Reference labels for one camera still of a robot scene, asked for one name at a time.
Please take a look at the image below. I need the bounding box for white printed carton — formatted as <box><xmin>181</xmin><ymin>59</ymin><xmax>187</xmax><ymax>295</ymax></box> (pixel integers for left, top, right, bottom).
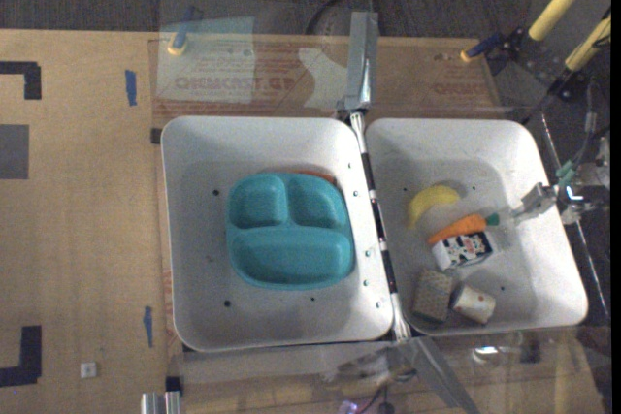
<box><xmin>430</xmin><ymin>231</ymin><xmax>497</xmax><ymax>272</ymax></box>

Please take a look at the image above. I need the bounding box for orange plate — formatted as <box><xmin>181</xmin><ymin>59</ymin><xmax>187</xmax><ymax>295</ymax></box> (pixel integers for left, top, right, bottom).
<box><xmin>289</xmin><ymin>169</ymin><xmax>340</xmax><ymax>186</ymax></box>

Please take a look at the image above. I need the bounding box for brown cardboard board red print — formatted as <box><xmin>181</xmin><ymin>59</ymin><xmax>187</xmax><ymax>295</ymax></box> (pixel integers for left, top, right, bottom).
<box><xmin>147</xmin><ymin>33</ymin><xmax>602</xmax><ymax>414</ymax></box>

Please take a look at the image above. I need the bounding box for yellow banana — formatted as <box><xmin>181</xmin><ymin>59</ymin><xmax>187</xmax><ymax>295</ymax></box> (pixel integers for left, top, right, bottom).
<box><xmin>406</xmin><ymin>184</ymin><xmax>462</xmax><ymax>230</ymax></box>

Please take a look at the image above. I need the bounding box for orange carrot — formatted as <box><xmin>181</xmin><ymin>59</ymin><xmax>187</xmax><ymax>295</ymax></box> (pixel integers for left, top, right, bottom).
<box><xmin>427</xmin><ymin>211</ymin><xmax>502</xmax><ymax>246</ymax></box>

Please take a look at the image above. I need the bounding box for white paper cup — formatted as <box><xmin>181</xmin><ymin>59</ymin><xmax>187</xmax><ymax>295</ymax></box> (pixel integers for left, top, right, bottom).
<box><xmin>448</xmin><ymin>283</ymin><xmax>498</xmax><ymax>326</ymax></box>

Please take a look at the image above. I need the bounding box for blue divided plate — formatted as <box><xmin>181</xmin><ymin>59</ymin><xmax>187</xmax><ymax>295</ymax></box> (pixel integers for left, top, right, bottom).
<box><xmin>224</xmin><ymin>172</ymin><xmax>356</xmax><ymax>291</ymax></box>

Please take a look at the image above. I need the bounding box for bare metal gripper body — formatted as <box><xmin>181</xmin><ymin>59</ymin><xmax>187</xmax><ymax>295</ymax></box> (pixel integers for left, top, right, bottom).
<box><xmin>556</xmin><ymin>161</ymin><xmax>612</xmax><ymax>225</ymax></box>

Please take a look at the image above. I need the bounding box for thin black and white rod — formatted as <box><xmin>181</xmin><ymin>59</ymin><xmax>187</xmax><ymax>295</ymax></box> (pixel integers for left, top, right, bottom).
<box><xmin>349</xmin><ymin>111</ymin><xmax>412</xmax><ymax>343</ymax></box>

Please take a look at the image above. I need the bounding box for white plastic tray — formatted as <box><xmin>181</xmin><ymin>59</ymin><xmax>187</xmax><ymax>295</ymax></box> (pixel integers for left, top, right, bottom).
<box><xmin>159</xmin><ymin>114</ymin><xmax>395</xmax><ymax>353</ymax></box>
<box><xmin>363</xmin><ymin>117</ymin><xmax>590</xmax><ymax>338</ymax></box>

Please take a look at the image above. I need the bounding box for brown dotted bread slice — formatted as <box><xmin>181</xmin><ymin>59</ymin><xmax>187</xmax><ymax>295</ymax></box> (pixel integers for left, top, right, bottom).
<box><xmin>411</xmin><ymin>269</ymin><xmax>455</xmax><ymax>324</ymax></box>

